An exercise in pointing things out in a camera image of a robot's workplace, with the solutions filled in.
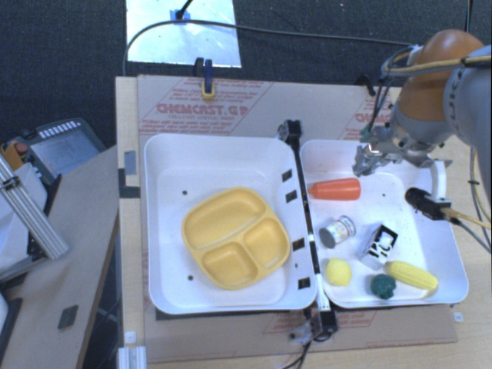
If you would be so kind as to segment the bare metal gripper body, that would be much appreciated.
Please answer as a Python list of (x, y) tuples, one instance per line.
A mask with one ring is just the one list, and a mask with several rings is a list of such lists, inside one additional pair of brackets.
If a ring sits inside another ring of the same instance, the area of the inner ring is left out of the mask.
[(386, 124), (372, 128), (367, 146), (367, 156), (384, 153), (386, 165), (407, 161), (420, 168), (430, 159), (428, 154), (435, 144), (418, 141), (400, 125)]

